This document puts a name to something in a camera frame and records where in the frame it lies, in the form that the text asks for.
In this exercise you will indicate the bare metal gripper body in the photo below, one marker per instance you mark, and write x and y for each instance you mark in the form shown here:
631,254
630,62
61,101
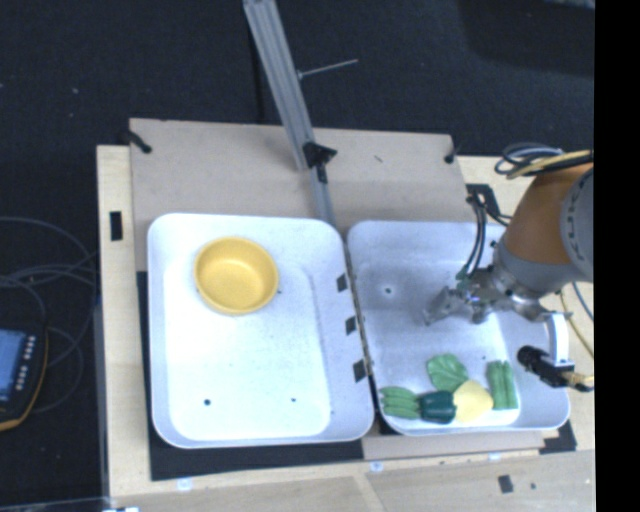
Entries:
502,295

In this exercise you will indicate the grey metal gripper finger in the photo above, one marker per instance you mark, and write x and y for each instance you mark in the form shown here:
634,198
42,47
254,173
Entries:
481,314
442,306

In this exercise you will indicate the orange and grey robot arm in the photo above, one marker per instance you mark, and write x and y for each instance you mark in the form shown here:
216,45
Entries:
542,225

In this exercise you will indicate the white plastic tray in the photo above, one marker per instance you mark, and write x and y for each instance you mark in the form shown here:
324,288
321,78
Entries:
400,260
250,380

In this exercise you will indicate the green toy lettuce leaf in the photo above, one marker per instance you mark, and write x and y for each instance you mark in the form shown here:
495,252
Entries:
446,370

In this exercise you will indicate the yellow toy pepper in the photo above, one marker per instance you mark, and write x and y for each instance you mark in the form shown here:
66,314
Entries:
472,401

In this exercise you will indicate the dark green toy pepper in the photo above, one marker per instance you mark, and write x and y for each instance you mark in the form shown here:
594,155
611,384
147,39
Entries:
437,406

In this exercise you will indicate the green toy pea pods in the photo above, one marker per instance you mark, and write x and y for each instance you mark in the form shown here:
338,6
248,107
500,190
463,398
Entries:
398,401

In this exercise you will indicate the yellow bowl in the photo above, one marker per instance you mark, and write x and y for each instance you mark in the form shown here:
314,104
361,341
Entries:
235,276

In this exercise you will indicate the brown flat board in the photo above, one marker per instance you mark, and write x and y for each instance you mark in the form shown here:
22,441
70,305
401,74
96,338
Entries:
225,170

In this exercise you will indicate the black cylinder on white bracket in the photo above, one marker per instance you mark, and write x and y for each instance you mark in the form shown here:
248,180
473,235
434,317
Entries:
542,366

